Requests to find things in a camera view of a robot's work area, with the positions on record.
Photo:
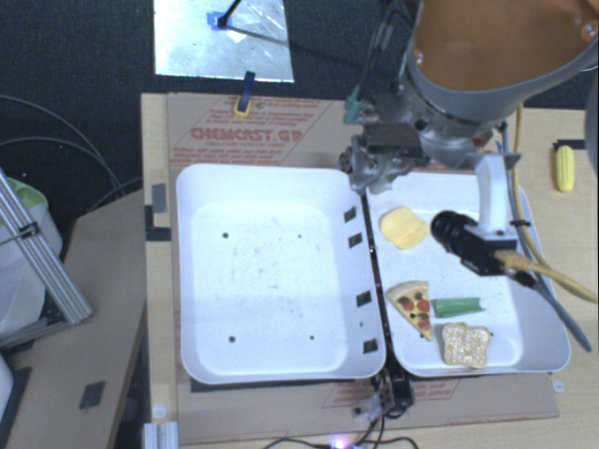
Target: blue and yellow clamp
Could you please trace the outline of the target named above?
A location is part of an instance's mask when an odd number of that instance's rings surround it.
[[[243,79],[243,88],[241,89],[241,96],[235,100],[235,107],[233,113],[235,116],[245,118],[250,114],[252,108],[252,100],[250,100],[250,93],[254,86],[254,80],[256,79],[256,73],[253,71],[246,71],[245,78]]]

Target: pizza slice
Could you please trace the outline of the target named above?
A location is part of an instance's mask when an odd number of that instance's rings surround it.
[[[422,336],[432,340],[431,302],[426,281],[403,282],[389,289],[385,297]]]

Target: empty white tray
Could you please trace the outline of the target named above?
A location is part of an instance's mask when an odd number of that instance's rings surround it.
[[[177,179],[182,357],[206,384],[367,378],[386,358],[360,198],[331,169]]]
[[[531,221],[520,190],[524,217]],[[406,206],[430,223],[442,210],[478,219],[478,187],[474,175],[411,173],[393,182],[392,190],[368,195],[373,235],[383,290],[406,281],[429,282],[429,298],[480,297],[482,312],[453,318],[431,314],[433,340],[418,332],[387,301],[387,316],[395,355],[408,371],[421,377],[462,376],[505,372],[545,372],[562,369],[570,345],[562,321],[535,291],[506,277],[480,277],[447,253],[432,235],[415,248],[398,250],[381,234],[378,222],[390,210]],[[533,226],[530,228],[537,242]],[[493,334],[483,369],[448,366],[443,361],[441,329],[445,323],[486,326]]]

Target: teal connector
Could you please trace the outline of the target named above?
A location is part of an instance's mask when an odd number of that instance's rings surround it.
[[[358,123],[359,108],[361,106],[361,102],[357,100],[358,92],[359,86],[356,85],[354,91],[345,99],[345,116],[343,117],[345,124]]]

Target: toy bread slice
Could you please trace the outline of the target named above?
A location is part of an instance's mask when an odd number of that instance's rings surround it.
[[[431,302],[426,281],[403,282],[385,293],[387,301],[427,340],[432,340]]]
[[[406,207],[396,208],[383,215],[379,228],[383,236],[400,250],[416,246],[429,234],[429,226]]]
[[[448,323],[443,326],[443,359],[452,366],[484,368],[490,331],[483,326],[467,326],[464,323]]]

